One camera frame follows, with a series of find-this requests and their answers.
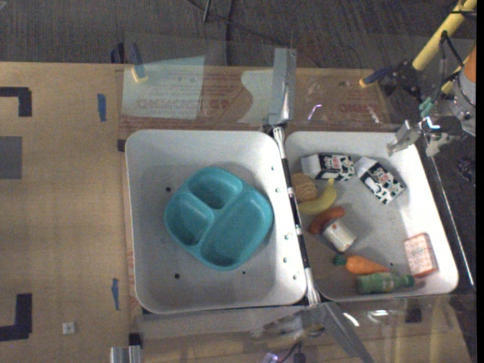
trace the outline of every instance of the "carrot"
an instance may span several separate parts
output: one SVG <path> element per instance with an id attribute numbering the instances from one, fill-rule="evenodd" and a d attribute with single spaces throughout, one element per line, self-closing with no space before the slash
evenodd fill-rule
<path id="1" fill-rule="evenodd" d="M 345 215 L 345 209 L 341 206 L 331 207 L 322 213 L 319 213 L 311 222 L 308 231 L 311 234 L 320 234 L 323 229 L 334 219 L 341 218 Z"/>
<path id="2" fill-rule="evenodd" d="M 337 254 L 333 263 L 334 265 L 345 265 L 346 269 L 354 275 L 370 275 L 389 271 L 386 266 L 357 255 L 344 256 L 343 254 Z"/>

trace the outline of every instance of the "wooden surface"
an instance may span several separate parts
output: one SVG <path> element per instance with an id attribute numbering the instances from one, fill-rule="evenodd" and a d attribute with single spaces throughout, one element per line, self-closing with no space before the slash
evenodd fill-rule
<path id="1" fill-rule="evenodd" d="M 128 345 L 114 70 L 0 64 L 1 86 L 33 93 L 32 117 L 17 116 L 16 98 L 0 98 L 0 135 L 23 137 L 22 179 L 0 180 L 0 325 L 13 324 L 16 294 L 33 294 L 33 332 L 0 343 L 2 362 L 108 361 L 111 346 Z M 97 94 L 107 99 L 106 122 Z M 62 334 L 67 321 L 74 335 Z"/>

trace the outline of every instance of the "teal divided plate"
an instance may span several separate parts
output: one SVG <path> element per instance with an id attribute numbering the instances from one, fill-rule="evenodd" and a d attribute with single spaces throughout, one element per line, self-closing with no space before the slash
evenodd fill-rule
<path id="1" fill-rule="evenodd" d="M 163 216 L 181 247 L 220 271 L 245 263 L 273 220 L 271 204 L 260 192 L 219 167 L 195 172 L 170 198 Z"/>

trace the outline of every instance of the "banana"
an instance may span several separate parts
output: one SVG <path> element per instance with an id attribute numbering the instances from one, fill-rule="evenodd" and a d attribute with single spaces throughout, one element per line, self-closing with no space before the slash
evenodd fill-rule
<path id="1" fill-rule="evenodd" d="M 328 186 L 316 199 L 298 203 L 300 213 L 305 215 L 317 215 L 333 205 L 337 198 L 337 193 L 334 189 L 334 179 L 330 178 L 327 182 Z"/>

